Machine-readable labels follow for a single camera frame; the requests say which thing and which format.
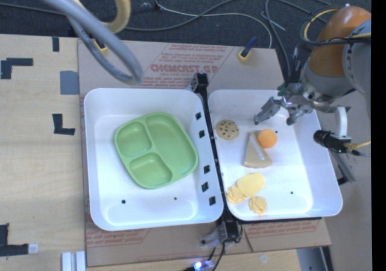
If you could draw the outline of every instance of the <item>orange fruit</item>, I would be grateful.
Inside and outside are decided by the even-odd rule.
[[[258,133],[258,142],[263,148],[272,148],[277,142],[276,133],[271,129],[263,129]]]

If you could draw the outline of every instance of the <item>cookie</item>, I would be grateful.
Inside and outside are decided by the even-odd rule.
[[[239,135],[239,128],[232,120],[222,120],[216,124],[216,132],[219,137],[232,140]]]

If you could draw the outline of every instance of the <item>white tray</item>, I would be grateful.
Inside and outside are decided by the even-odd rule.
[[[132,180],[114,145],[120,125],[151,112],[177,118],[199,157],[193,173],[155,190],[141,188]],[[224,204],[197,94],[175,89],[94,89],[84,99],[84,119],[90,213],[101,229],[209,223],[221,216]]]
[[[320,129],[316,113],[306,114],[288,126],[288,112],[280,108],[274,117],[256,126],[254,115],[272,96],[276,97],[277,91],[218,90],[209,96],[213,128],[221,120],[233,120],[239,127],[239,136],[231,141],[218,137],[214,130],[224,190],[248,173],[260,172],[265,178],[265,187],[258,193],[267,201],[265,215],[251,211],[248,200],[236,205],[227,202],[230,212],[245,221],[338,214],[343,201],[331,159],[327,149],[313,140],[314,132]],[[277,130],[277,144],[265,149],[273,164],[247,168],[243,162],[249,134],[264,128]]]

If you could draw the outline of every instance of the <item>yellow chip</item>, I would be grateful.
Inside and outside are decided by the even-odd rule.
[[[267,211],[267,201],[261,196],[252,197],[248,202],[248,206],[259,215],[263,215]]]
[[[243,202],[245,198],[242,191],[236,185],[232,185],[227,190],[226,197],[230,203],[240,203]]]
[[[250,173],[237,180],[237,186],[244,196],[252,197],[264,187],[264,176],[261,173]]]

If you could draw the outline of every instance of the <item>divided green plate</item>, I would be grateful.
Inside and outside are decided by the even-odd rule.
[[[144,188],[160,188],[193,172],[198,154],[189,135],[172,115],[142,115],[115,132],[115,147],[133,180]]]

